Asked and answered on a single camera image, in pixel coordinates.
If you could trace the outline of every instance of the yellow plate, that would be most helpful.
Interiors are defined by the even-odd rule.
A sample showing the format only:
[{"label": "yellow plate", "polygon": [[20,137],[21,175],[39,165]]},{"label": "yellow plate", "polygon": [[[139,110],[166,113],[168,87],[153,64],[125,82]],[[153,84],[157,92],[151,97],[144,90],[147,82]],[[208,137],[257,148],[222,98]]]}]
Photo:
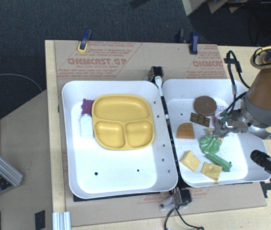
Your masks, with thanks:
[{"label": "yellow plate", "polygon": [[104,148],[141,149],[149,146],[154,139],[151,108],[140,96],[100,96],[93,103],[92,118],[95,138]]}]

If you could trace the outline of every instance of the carpeted floor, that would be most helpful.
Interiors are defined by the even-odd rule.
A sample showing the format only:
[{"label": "carpeted floor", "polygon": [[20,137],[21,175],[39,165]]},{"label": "carpeted floor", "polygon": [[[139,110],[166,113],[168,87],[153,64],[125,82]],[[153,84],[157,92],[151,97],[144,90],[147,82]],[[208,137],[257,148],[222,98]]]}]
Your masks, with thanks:
[{"label": "carpeted floor", "polygon": [[[195,30],[199,43],[271,44],[271,5],[251,0],[231,13],[202,4],[189,17],[182,0],[0,0],[0,74],[20,74],[46,89],[47,39],[173,43],[180,30]],[[0,76],[0,119],[40,93],[31,81]]]}]

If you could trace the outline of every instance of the white tray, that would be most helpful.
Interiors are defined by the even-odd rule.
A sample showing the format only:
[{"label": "white tray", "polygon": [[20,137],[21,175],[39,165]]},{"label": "white tray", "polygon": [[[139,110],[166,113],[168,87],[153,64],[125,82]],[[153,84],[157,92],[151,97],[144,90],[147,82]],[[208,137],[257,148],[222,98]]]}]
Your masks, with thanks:
[{"label": "white tray", "polygon": [[[155,137],[137,150],[108,150],[80,135],[83,99],[134,94],[150,105]],[[69,184],[84,199],[170,191],[178,181],[175,159],[157,87],[148,81],[71,81],[62,90]]]},{"label": "white tray", "polygon": [[[237,96],[245,92],[244,86],[237,82]],[[271,175],[262,167],[255,164],[250,154],[253,150],[267,152],[263,140],[250,134],[233,134],[225,137],[217,153],[221,158],[232,163],[230,172],[221,172],[219,180],[213,181],[201,174],[203,162],[211,161],[205,157],[200,149],[200,138],[206,135],[206,127],[193,123],[194,139],[177,138],[177,129],[180,124],[190,122],[194,99],[206,95],[212,97],[218,109],[225,109],[233,100],[230,80],[167,80],[163,84],[163,93],[167,103],[168,114],[174,137],[177,158],[180,160],[184,153],[191,150],[201,164],[196,172],[191,171],[179,163],[183,180],[192,187],[203,187],[220,184],[248,183],[268,180]],[[235,109],[240,107],[241,101],[236,103]]]}]

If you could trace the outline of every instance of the wooden table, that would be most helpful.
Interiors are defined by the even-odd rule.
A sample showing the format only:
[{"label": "wooden table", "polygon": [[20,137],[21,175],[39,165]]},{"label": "wooden table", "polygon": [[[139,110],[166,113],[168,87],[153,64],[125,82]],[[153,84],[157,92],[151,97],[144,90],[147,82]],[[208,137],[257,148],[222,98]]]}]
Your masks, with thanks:
[{"label": "wooden table", "polygon": [[[51,156],[51,180],[52,180],[52,200],[53,212],[65,212],[65,191],[63,181],[62,152],[60,143],[60,123],[58,114],[58,89],[56,76],[56,58],[55,42],[47,40],[46,47],[46,68],[47,68],[47,97],[48,97],[48,116],[49,116],[49,138],[50,138],[50,156]],[[225,57],[228,50],[233,50],[237,59],[243,68],[243,78],[245,82],[251,83],[259,72],[253,68],[250,63],[250,57],[257,49],[255,47],[239,46],[219,46],[222,58]],[[268,152],[271,152],[270,141],[265,141]],[[267,206],[259,208],[248,208],[242,210],[230,210],[213,213],[203,213],[185,216],[186,222],[196,226],[204,226],[206,230],[219,229],[271,229],[271,191],[268,192],[266,199]],[[147,220],[135,220],[119,223],[100,224],[91,226],[74,227],[75,230],[161,230],[163,229],[164,218],[153,218]],[[186,225],[177,216],[172,216],[167,223],[172,229],[188,229]]]}]

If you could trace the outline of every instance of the yellow toy cheese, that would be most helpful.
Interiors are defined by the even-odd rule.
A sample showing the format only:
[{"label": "yellow toy cheese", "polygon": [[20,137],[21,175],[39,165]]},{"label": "yellow toy cheese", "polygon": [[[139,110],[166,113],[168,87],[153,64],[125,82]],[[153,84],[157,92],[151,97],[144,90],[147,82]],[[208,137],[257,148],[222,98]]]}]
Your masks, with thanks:
[{"label": "yellow toy cheese", "polygon": [[193,172],[195,172],[200,165],[200,161],[193,155],[193,152],[190,150],[183,155],[180,162]]},{"label": "yellow toy cheese", "polygon": [[220,177],[222,169],[223,169],[222,166],[204,162],[203,167],[201,169],[201,173],[208,176],[212,180],[217,181],[218,178]]}]

